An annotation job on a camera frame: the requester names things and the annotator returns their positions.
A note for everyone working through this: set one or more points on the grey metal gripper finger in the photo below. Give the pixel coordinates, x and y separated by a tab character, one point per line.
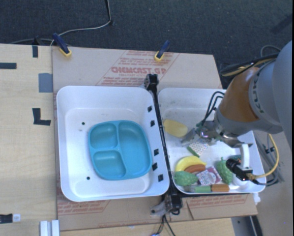
189	137

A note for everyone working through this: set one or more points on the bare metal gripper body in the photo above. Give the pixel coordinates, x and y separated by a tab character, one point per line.
208	130

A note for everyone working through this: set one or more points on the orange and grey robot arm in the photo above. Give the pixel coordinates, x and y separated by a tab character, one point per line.
262	95

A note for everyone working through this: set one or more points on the white packet with red dots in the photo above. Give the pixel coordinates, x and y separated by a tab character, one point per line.
199	147

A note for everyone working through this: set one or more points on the yellow oval toy food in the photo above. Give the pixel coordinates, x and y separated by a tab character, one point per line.
175	128

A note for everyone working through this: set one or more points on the yellow banana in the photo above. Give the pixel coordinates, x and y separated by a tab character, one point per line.
187	160

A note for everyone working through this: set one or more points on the orange sausage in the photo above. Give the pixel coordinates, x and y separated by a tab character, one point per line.
195	168

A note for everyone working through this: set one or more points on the thin black and white rod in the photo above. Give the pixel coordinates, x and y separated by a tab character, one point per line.
159	124

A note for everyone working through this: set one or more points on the white plastic tray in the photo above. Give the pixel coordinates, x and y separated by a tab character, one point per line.
75	141
186	104

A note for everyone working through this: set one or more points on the green grapes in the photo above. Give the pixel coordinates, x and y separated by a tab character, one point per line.
224	172
185	178

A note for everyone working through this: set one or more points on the pink and white packet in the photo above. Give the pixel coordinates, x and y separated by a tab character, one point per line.
208	177

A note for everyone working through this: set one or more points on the green cylinder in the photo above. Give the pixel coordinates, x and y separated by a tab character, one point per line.
203	189

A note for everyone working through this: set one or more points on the orange block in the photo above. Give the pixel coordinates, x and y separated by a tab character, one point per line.
220	188

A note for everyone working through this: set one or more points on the blue divided plate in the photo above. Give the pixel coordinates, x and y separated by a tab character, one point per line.
122	149

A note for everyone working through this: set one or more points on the brown cardboard board, red print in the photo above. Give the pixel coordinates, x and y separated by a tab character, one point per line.
137	65

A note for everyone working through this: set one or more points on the black cylinder on white bracket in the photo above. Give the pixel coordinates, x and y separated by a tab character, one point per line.
238	169

